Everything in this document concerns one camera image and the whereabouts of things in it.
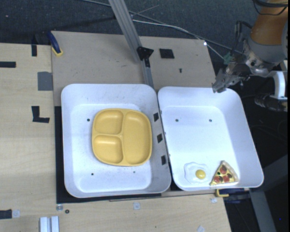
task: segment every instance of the pizza slice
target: pizza slice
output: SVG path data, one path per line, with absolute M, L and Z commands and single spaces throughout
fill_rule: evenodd
M 232 183 L 237 181 L 238 177 L 236 172 L 226 161 L 223 160 L 217 168 L 210 185 L 213 186 L 217 184 Z

